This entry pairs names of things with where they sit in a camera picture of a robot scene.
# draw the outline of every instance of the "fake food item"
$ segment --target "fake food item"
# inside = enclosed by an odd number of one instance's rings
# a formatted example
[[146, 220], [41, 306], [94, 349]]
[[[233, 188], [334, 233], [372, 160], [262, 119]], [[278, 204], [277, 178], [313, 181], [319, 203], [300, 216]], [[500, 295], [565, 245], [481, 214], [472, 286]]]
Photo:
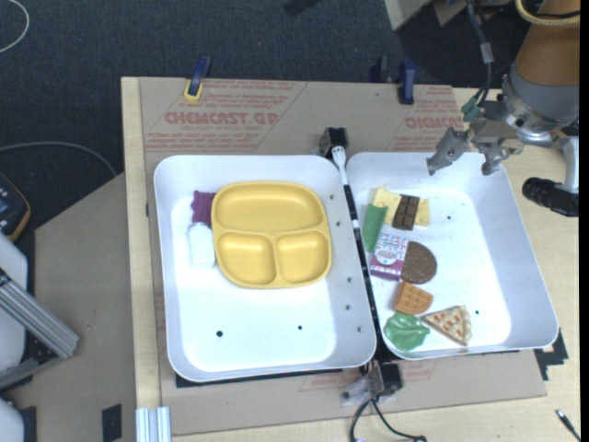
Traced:
[[199, 269], [211, 269], [214, 266], [213, 232], [211, 231], [211, 208], [214, 192], [194, 192], [192, 224], [188, 230], [191, 249], [191, 265]]
[[393, 308], [405, 314], [419, 314], [427, 311], [433, 302], [433, 295], [409, 282], [401, 282]]
[[401, 201], [393, 216], [393, 227], [395, 229], [413, 230], [417, 207], [420, 199], [417, 196], [401, 195]]
[[460, 345], [468, 345], [471, 337], [470, 315], [466, 307], [454, 306], [422, 316], [422, 320]]
[[437, 261], [432, 252], [419, 242], [410, 240], [405, 253], [401, 278], [421, 285], [432, 280], [437, 271]]
[[381, 231], [370, 261], [370, 274], [385, 280], [400, 280], [408, 244], [407, 238]]
[[362, 230], [362, 237], [364, 240], [364, 249], [366, 252], [374, 252], [378, 235], [382, 226], [385, 224], [387, 217], [388, 206], [385, 204], [369, 204], [366, 208], [366, 218], [364, 219], [364, 227]]
[[410, 314], [396, 312], [385, 324], [385, 336], [403, 352], [422, 345], [429, 333], [430, 329]]

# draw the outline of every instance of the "purple item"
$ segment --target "purple item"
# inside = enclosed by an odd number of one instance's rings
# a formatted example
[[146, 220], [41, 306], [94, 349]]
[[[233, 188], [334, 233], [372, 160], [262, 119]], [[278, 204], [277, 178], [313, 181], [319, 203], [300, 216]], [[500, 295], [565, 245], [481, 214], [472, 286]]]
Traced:
[[194, 192], [192, 200], [192, 223], [204, 223], [211, 225], [211, 209], [213, 207], [214, 193]]
[[400, 280], [408, 245], [407, 238], [381, 232], [370, 261], [370, 274], [385, 280]]

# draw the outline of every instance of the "black cable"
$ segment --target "black cable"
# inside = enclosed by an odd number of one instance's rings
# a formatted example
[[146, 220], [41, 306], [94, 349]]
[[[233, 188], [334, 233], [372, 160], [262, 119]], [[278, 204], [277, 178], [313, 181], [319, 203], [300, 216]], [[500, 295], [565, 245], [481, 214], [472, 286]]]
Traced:
[[46, 145], [54, 145], [54, 146], [58, 146], [58, 147], [70, 147], [73, 149], [78, 149], [78, 150], [87, 152], [88, 154], [91, 154], [92, 156], [96, 157], [100, 162], [102, 162], [107, 167], [107, 169], [110, 170], [112, 177], [117, 176], [117, 172], [115, 171], [114, 167], [109, 163], [109, 161], [106, 158], [101, 156], [98, 152], [93, 151], [92, 149], [88, 149], [87, 147], [84, 147], [83, 145], [78, 145], [78, 144], [73, 144], [73, 143], [64, 143], [64, 142], [60, 142], [60, 141], [39, 141], [39, 142], [33, 142], [33, 143], [22, 143], [22, 144], [0, 146], [0, 152], [10, 151], [10, 150], [14, 150], [14, 149], [23, 149], [25, 147], [39, 147], [39, 146], [46, 146]]
[[401, 436], [401, 437], [406, 437], [408, 439], [411, 439], [413, 442], [427, 442], [426, 436], [411, 436], [409, 434], [404, 434], [402, 432], [399, 432], [398, 430], [395, 430], [393, 428], [393, 426], [387, 422], [387, 419], [385, 419], [385, 416], [380, 412], [380, 409], [378, 409], [378, 406], [376, 405], [376, 400], [372, 399], [372, 400], [370, 400], [370, 402], [375, 407], [376, 413], [380, 417], [380, 420], [385, 424], [385, 426], [388, 428], [388, 430], [390, 430], [393, 434], [396, 434], [397, 436]]
[[483, 30], [481, 23], [479, 23], [477, 21], [477, 14], [475, 13], [475, 12], [478, 13], [480, 21], [484, 23], [485, 17], [482, 12], [482, 7], [480, 5], [480, 1], [479, 0], [466, 0], [466, 2], [467, 2], [468, 20], [470, 21], [470, 24], [471, 24], [472, 28], [475, 30], [475, 34], [477, 35], [477, 38], [479, 39], [479, 46], [480, 46], [480, 50], [481, 50], [483, 63], [485, 63], [485, 65], [487, 67], [487, 76], [485, 79], [485, 83], [480, 90], [481, 95], [480, 95], [479, 102], [477, 103], [477, 105], [479, 107], [482, 107], [483, 104], [485, 103], [485, 100], [487, 99], [487, 95], [489, 94], [489, 90], [491, 89], [491, 77], [492, 77], [491, 65], [493, 62], [493, 57], [492, 57], [492, 53], [491, 53], [491, 44], [489, 43], [489, 38], [487, 38], [487, 35], [485, 34], [485, 31]]
[[388, 423], [387, 419], [385, 419], [385, 416], [380, 412], [380, 409], [378, 408], [378, 405], [376, 404], [376, 399], [374, 399], [374, 398], [363, 402], [360, 406], [358, 406], [358, 409], [354, 413], [353, 418], [352, 418], [352, 422], [350, 423], [350, 442], [356, 442], [357, 439], [354, 434], [354, 429], [356, 427], [356, 424], [358, 423], [358, 420], [360, 419], [360, 416], [362, 415], [362, 413], [366, 409], [366, 406], [368, 406], [368, 404], [370, 404], [370, 403], [372, 403], [372, 405], [375, 407], [376, 413], [378, 414], [378, 417], [380, 417], [380, 420], [384, 423], [384, 425], [387, 427], [387, 429], [389, 431], [391, 431], [393, 434], [396, 434], [397, 436], [405, 437], [405, 438], [411, 440], [412, 442], [427, 442], [426, 436], [411, 436], [410, 434], [405, 434], [405, 433], [402, 433], [402, 432], [399, 432], [398, 430], [396, 430], [392, 425], [390, 425]]

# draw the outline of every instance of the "yellow compartment plate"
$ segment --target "yellow compartment plate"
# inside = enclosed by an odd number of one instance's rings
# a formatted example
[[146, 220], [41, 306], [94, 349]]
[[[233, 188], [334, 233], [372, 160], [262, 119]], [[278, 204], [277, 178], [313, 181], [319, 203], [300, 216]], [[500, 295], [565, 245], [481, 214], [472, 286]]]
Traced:
[[226, 185], [211, 212], [216, 259], [224, 275], [250, 288], [311, 285], [331, 266], [323, 203], [285, 181]]

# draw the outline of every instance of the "white plastic tray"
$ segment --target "white plastic tray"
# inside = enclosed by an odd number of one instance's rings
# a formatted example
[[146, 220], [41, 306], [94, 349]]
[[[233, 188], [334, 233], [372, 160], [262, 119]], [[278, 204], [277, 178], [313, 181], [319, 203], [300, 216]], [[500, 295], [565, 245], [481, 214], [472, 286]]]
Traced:
[[[435, 277], [420, 285], [433, 295], [426, 312], [465, 305], [472, 338], [465, 347], [432, 330], [414, 350], [400, 351], [384, 337], [388, 348], [402, 358], [423, 359], [550, 345], [558, 334], [556, 316], [504, 169], [483, 176], [483, 157], [466, 153], [430, 176], [430, 156], [357, 154], [348, 162], [348, 177], [361, 225], [378, 187], [429, 200], [428, 227], [394, 230], [426, 246], [437, 260]], [[398, 282], [371, 281], [384, 329]]]
[[[321, 199], [332, 266], [312, 285], [244, 288], [218, 266], [192, 268], [194, 191], [248, 180], [297, 182]], [[375, 329], [340, 175], [318, 156], [174, 156], [154, 185], [166, 303], [167, 353], [196, 382], [356, 367], [374, 354]]]

